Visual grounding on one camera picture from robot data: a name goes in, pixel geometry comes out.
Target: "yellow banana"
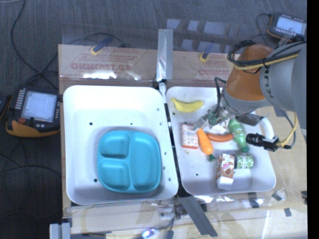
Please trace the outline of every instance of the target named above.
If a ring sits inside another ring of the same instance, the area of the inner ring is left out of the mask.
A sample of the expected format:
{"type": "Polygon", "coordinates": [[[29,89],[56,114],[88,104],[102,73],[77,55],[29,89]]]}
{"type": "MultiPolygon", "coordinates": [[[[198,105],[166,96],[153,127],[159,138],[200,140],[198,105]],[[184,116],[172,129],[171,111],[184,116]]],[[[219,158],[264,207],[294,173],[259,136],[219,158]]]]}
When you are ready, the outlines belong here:
{"type": "Polygon", "coordinates": [[[175,98],[171,99],[172,102],[175,104],[175,107],[178,111],[183,112],[183,113],[191,113],[199,108],[201,108],[204,104],[204,101],[195,101],[192,103],[184,103],[181,101],[176,100],[175,98]]]}

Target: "display screen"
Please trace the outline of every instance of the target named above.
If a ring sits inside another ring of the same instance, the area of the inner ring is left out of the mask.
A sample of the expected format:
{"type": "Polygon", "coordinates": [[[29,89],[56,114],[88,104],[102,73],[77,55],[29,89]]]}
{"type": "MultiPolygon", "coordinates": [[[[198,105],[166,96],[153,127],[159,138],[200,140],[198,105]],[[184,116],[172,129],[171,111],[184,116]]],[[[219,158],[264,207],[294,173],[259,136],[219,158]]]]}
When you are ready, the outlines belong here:
{"type": "Polygon", "coordinates": [[[53,122],[57,96],[27,91],[22,109],[22,118],[53,122]]]}
{"type": "Polygon", "coordinates": [[[300,22],[300,21],[296,21],[293,19],[280,16],[278,18],[276,27],[289,32],[304,35],[306,30],[306,25],[307,24],[304,22],[300,22]]]}

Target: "orange carrot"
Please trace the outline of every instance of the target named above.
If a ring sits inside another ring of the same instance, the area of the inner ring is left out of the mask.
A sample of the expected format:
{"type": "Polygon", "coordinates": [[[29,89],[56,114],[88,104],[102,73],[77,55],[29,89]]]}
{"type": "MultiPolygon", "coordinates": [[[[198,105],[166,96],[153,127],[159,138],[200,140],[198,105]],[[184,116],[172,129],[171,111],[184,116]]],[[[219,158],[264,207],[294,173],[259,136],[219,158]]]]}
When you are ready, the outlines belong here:
{"type": "Polygon", "coordinates": [[[203,131],[203,129],[199,129],[197,131],[198,135],[198,141],[199,141],[199,146],[202,150],[207,155],[211,155],[213,153],[213,145],[211,144],[210,140],[208,139],[207,135],[203,131]]]}
{"type": "Polygon", "coordinates": [[[206,135],[207,135],[209,140],[215,141],[215,142],[226,142],[226,141],[230,141],[234,138],[233,134],[231,134],[231,133],[228,133],[225,135],[206,133],[206,135]]]}

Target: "blue divided plate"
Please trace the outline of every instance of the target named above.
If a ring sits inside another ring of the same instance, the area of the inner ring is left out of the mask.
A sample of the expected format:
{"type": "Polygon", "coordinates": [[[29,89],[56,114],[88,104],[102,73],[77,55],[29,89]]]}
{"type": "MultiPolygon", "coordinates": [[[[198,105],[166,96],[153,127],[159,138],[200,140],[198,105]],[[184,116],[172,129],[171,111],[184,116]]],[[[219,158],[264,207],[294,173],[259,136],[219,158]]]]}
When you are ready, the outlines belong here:
{"type": "Polygon", "coordinates": [[[149,134],[114,130],[103,135],[97,157],[102,185],[121,193],[147,193],[161,178],[159,143],[149,134]]]}

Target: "can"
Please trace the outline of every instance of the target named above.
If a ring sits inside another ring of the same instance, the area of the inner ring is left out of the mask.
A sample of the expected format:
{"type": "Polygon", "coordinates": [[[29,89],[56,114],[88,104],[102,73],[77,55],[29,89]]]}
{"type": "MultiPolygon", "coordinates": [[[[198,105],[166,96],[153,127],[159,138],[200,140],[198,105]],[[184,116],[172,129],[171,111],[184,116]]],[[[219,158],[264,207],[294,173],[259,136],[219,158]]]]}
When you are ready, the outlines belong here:
{"type": "Polygon", "coordinates": [[[251,154],[235,154],[235,169],[251,169],[254,166],[254,158],[251,154]]]}

